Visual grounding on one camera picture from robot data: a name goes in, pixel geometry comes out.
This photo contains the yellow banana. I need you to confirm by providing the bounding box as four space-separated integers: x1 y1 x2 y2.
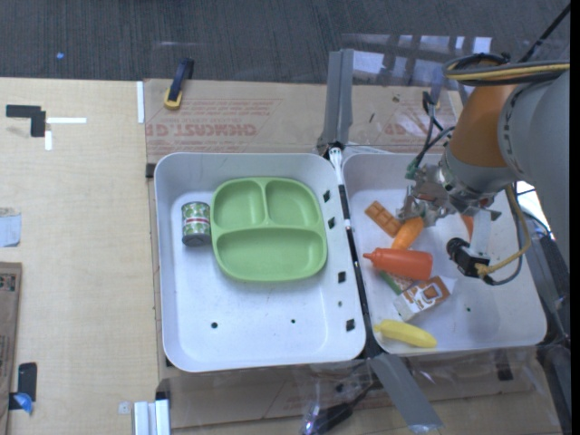
372 318 439 350

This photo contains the green divided plate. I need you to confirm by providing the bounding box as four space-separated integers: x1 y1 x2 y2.
209 177 329 284

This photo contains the green patterned can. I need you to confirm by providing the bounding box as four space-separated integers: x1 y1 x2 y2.
180 201 213 248

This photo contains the brown cardboard board red print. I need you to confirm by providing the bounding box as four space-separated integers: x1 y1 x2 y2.
143 78 559 430

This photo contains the white and orange carton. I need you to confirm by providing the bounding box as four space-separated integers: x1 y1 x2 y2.
392 275 457 324

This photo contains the green and orange packet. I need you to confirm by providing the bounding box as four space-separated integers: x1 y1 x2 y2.
379 270 411 295

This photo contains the black cylinder on white bracket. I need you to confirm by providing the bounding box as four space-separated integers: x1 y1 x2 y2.
445 207 493 279

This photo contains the orange bottle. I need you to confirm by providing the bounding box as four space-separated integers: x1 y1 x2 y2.
362 246 434 282

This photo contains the orange carrot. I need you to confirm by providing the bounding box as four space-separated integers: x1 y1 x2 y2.
391 216 426 251

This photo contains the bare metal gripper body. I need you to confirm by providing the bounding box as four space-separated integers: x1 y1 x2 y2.
409 163 502 220

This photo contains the brown printed cardboard sheet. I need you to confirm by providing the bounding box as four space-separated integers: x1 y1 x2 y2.
0 260 24 435

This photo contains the white plastic tray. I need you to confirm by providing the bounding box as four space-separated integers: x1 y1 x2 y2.
342 151 548 358
153 151 367 373

